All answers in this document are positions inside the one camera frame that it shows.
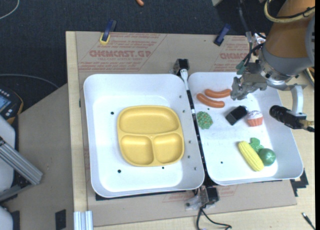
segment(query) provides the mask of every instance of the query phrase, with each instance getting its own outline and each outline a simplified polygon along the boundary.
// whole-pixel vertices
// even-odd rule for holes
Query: cupcake
[[[250,127],[262,125],[263,115],[260,111],[251,111],[247,114],[246,121]]]

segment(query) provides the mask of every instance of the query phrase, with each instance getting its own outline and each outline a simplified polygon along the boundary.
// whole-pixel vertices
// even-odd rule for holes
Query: yellow cable
[[[299,16],[296,16],[296,17],[292,17],[292,18],[275,18],[273,16],[271,16],[268,12],[268,3],[270,3],[272,0],[267,0],[267,2],[265,3],[264,5],[264,14],[265,16],[272,22],[275,22],[275,23],[291,23],[291,22],[295,22],[295,21],[298,21],[300,19],[303,19],[303,18],[306,18],[308,17],[309,15],[313,14],[315,12],[315,8],[305,12],[304,14],[301,14]]]

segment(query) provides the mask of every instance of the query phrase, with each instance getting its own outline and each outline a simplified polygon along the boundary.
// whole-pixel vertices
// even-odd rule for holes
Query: white cable
[[[9,16],[9,15],[11,15],[15,10],[17,10],[19,4],[20,4],[20,0],[17,0],[17,3],[16,3],[15,8],[14,8],[11,12],[9,12],[8,14],[6,14],[6,15],[4,15],[4,16],[1,16],[1,17],[0,17],[0,20],[3,19],[3,18],[5,18],[5,17],[7,17],[7,16]]]

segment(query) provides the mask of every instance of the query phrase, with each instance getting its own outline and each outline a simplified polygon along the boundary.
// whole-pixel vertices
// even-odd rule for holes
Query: dark floor
[[[211,0],[20,0],[11,15],[0,19],[0,83],[16,91],[24,109],[55,90],[44,78],[61,86],[67,82],[66,31],[103,31],[108,19],[117,20],[116,31],[178,34],[218,34],[225,23],[230,35],[244,35],[238,0],[224,0],[216,7]],[[0,0],[0,17],[17,0]],[[263,4],[246,0],[251,29],[268,33],[271,23]]]

